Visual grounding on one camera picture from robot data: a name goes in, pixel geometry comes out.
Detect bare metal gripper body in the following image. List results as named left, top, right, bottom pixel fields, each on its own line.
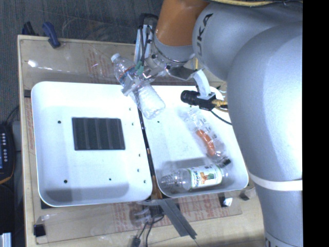
left=142, top=52, right=172, bottom=79

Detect clear plastic bottle white cap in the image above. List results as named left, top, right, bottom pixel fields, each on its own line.
left=111, top=52, right=166, bottom=120

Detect black ribbed rectangular pad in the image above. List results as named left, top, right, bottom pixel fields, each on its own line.
left=71, top=117, right=126, bottom=151

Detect thin black rod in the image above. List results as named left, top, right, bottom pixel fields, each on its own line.
left=137, top=106, right=162, bottom=200

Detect clear plastic bottle black cap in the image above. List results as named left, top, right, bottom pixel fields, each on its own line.
left=184, top=107, right=232, bottom=168

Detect white plastic tray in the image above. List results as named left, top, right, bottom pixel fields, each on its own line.
left=138, top=85, right=249, bottom=199
left=30, top=80, right=153, bottom=207

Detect clear bottle white green label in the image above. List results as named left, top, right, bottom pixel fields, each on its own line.
left=160, top=163, right=229, bottom=192

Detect brown cardboard board red print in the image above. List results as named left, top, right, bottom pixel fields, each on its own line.
left=20, top=39, right=244, bottom=244

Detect black cylinder on white bracket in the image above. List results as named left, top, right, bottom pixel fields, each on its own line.
left=180, top=69, right=217, bottom=111

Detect black block with thin wires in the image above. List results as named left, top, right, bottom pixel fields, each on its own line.
left=148, top=206, right=166, bottom=218

